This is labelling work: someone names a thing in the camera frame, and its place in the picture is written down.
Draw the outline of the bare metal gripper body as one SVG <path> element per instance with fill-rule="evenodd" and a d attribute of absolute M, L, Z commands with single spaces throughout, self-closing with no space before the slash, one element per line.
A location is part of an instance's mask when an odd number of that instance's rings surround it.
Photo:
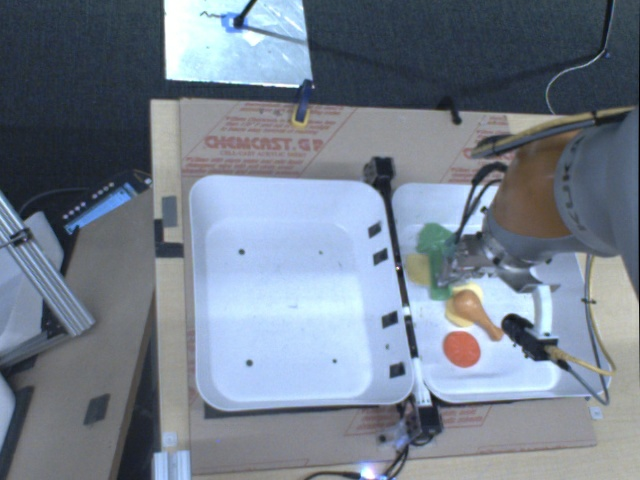
<path fill-rule="evenodd" d="M 497 277 L 516 293 L 531 293 L 542 285 L 532 273 L 531 262 L 510 255 L 488 233 L 463 235 L 451 258 L 453 265 L 473 267 L 472 279 Z"/>

